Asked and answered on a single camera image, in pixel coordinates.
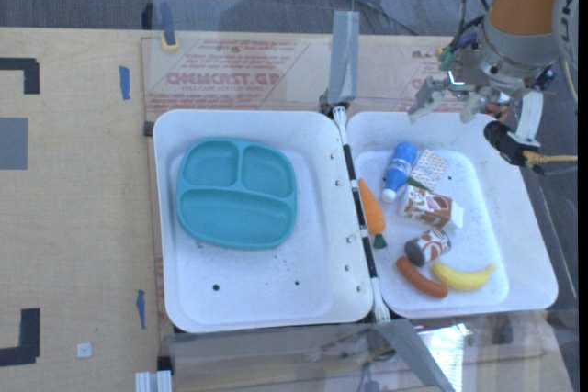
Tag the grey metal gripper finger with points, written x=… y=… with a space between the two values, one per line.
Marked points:
x=471 y=105
x=425 y=100

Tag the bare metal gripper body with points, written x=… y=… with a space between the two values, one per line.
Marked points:
x=494 y=75

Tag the white patterned packet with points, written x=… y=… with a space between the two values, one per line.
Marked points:
x=429 y=169

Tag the blue and white bottle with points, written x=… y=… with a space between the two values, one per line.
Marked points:
x=399 y=170

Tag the brown and white carton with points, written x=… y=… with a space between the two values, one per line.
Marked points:
x=429 y=207

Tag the white plastic tray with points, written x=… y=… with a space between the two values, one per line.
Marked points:
x=487 y=216
x=257 y=220

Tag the orange carrot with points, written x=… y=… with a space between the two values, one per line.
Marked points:
x=371 y=211

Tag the red and white can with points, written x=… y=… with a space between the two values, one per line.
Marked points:
x=429 y=247

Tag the brown cardboard board red print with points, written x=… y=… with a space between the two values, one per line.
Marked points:
x=257 y=73

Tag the yellow banana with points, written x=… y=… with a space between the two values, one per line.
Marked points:
x=461 y=276

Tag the orange sausage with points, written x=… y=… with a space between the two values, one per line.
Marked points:
x=420 y=277

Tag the blue divided plate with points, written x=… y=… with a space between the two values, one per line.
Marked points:
x=236 y=193

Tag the black cylinder on white bracket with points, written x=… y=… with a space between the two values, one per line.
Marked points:
x=512 y=137

